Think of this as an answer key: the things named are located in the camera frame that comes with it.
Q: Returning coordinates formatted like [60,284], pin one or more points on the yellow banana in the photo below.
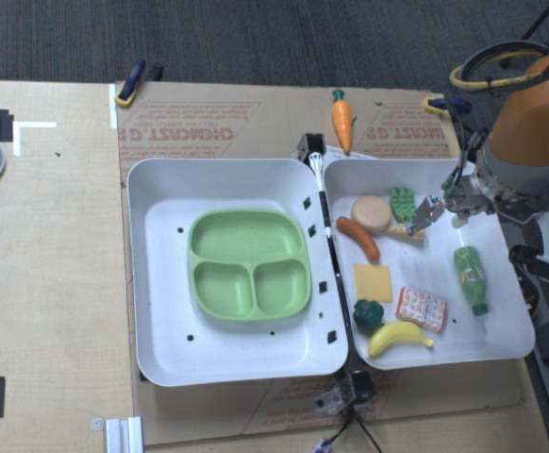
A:
[392,338]

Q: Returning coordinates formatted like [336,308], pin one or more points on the tan bread wedge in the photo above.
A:
[397,230]

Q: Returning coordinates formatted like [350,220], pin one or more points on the green divided plate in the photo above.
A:
[248,234]

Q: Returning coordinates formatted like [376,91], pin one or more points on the green broccoli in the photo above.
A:
[368,315]

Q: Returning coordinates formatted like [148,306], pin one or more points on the green plastic bottle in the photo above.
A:
[470,276]

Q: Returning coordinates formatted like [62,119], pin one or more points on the brown cardboard board red print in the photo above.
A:
[237,121]

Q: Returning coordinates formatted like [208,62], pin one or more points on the yellow cheese slice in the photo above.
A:
[372,282]

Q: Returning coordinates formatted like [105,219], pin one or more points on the orange carrot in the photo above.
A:
[342,123]

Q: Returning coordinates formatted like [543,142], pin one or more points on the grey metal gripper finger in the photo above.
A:
[415,227]
[429,209]

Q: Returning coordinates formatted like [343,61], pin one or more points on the orange and white packet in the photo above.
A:
[420,308]

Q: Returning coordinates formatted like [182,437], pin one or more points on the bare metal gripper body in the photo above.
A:
[475,201]

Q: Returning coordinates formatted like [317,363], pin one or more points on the white plastic tray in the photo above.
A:
[425,262]
[161,272]

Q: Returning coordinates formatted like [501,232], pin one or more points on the beige round biscuit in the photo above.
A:
[370,213]

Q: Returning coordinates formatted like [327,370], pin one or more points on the green bumpy toy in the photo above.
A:
[401,205]

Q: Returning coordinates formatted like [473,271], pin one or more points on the orange sausage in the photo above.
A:
[359,239]

